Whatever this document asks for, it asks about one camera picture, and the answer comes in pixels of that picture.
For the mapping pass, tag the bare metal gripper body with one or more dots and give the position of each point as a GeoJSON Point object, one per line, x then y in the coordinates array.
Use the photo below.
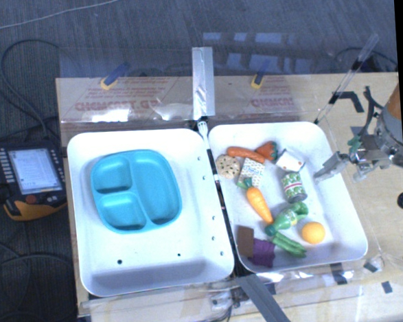
{"type": "Point", "coordinates": [376, 151]}

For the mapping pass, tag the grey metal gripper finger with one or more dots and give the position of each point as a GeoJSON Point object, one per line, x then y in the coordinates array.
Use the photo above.
{"type": "Point", "coordinates": [360, 175]}
{"type": "Point", "coordinates": [331, 166]}

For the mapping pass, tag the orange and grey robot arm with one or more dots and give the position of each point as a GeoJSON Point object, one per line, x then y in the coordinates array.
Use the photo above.
{"type": "Point", "coordinates": [395, 109]}

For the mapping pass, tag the white and red carton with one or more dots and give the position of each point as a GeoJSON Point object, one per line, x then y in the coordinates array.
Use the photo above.
{"type": "Point", "coordinates": [289, 161]}

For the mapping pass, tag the green and white can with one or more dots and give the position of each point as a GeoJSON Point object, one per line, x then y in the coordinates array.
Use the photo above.
{"type": "Point", "coordinates": [293, 187]}

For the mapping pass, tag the white plastic tray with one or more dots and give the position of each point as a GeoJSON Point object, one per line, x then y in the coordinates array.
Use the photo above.
{"type": "Point", "coordinates": [332, 216]}
{"type": "Point", "coordinates": [150, 260]}

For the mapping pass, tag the green toy bottle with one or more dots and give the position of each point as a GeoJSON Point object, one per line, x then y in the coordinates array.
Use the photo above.
{"type": "Point", "coordinates": [286, 218]}

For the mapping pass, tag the orange toy ball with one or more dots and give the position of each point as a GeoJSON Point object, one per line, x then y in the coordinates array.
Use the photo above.
{"type": "Point", "coordinates": [313, 232]}

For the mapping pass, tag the white and blue carton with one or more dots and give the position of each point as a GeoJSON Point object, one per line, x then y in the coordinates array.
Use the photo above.
{"type": "Point", "coordinates": [252, 171]}

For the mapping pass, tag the orange toy carrot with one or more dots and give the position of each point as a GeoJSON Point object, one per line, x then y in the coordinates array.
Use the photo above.
{"type": "Point", "coordinates": [258, 201]}

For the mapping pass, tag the orange toy sausage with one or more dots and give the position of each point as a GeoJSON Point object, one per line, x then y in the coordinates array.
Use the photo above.
{"type": "Point", "coordinates": [244, 152]}

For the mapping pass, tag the green toy bean pods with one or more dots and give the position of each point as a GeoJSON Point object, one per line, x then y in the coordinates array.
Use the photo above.
{"type": "Point", "coordinates": [290, 245]}

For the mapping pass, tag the tan chocolate chip biscuit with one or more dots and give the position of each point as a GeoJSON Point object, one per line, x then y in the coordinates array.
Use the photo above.
{"type": "Point", "coordinates": [227, 166]}

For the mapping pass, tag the purple toy eggplant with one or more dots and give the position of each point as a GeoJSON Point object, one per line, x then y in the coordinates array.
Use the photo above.
{"type": "Point", "coordinates": [263, 252]}

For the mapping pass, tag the brown toy chocolate bar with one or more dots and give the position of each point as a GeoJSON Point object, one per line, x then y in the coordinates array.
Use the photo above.
{"type": "Point", "coordinates": [245, 240]}

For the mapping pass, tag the brown cardboard board, red print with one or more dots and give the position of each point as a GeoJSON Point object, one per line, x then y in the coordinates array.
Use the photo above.
{"type": "Point", "coordinates": [238, 92]}

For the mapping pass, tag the blue divided plate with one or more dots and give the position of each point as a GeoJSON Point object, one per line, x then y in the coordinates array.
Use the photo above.
{"type": "Point", "coordinates": [154, 180]}

